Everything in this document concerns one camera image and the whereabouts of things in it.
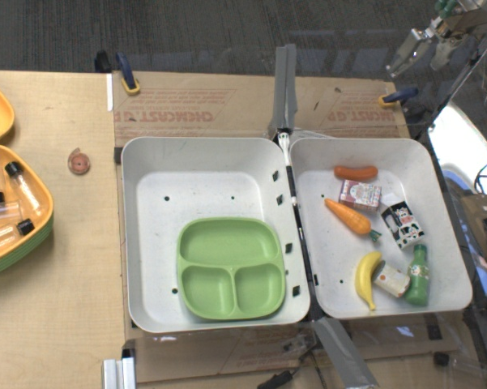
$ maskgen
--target green bottle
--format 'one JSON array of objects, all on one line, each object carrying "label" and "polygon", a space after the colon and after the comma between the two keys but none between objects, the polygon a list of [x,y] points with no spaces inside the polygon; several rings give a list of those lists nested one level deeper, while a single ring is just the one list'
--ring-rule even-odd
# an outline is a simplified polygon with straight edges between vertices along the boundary
[{"label": "green bottle", "polygon": [[407,275],[411,284],[404,294],[405,300],[415,306],[426,306],[429,301],[429,265],[425,245],[414,246],[414,259],[408,266]]}]

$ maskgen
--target pink box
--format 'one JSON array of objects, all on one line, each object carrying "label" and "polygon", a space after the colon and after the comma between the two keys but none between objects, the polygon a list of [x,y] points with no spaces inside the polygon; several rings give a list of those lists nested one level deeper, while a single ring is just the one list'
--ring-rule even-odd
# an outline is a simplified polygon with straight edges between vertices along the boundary
[{"label": "pink box", "polygon": [[339,202],[355,209],[376,212],[381,195],[381,186],[344,180],[340,189]]}]

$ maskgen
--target green cable connector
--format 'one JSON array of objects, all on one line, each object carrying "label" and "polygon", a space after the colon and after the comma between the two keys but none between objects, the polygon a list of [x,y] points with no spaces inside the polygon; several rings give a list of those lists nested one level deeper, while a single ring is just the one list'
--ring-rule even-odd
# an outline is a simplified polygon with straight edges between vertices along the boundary
[{"label": "green cable connector", "polygon": [[454,10],[455,5],[457,4],[457,0],[450,0],[445,8],[441,11],[439,11],[439,16],[442,19],[446,19],[448,16],[451,15],[452,11]]},{"label": "green cable connector", "polygon": [[438,0],[434,5],[434,9],[436,10],[436,12],[439,13],[441,10],[443,10],[448,1],[449,0]]}]

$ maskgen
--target dark floor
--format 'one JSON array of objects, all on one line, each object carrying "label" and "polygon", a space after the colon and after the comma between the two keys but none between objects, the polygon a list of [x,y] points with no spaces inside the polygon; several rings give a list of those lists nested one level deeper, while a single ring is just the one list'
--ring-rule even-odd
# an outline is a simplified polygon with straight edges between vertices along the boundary
[{"label": "dark floor", "polygon": [[[273,75],[275,48],[297,46],[297,75],[389,79],[385,65],[436,0],[0,0],[0,70],[93,72],[104,49],[135,71]],[[449,66],[421,59],[395,83],[432,110],[476,48]],[[487,138],[487,56],[456,97]]]}]

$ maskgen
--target wooden table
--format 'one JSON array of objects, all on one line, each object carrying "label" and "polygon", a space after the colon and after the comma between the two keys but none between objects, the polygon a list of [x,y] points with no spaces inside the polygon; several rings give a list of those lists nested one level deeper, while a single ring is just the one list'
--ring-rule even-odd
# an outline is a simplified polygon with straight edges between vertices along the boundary
[{"label": "wooden table", "polygon": [[[106,75],[0,71],[0,90],[15,109],[14,129],[0,144],[19,154],[54,199],[49,238],[0,273],[0,388],[101,388],[102,361],[126,342],[118,166]],[[67,168],[79,147],[88,173]],[[472,349],[460,313],[453,334]],[[170,359],[178,367],[180,359]],[[474,387],[477,381],[436,370],[428,354],[377,358],[368,366],[382,388]],[[331,365],[328,387],[343,387]],[[141,387],[256,387],[271,371],[141,384]],[[290,387],[321,387],[313,367]]]}]

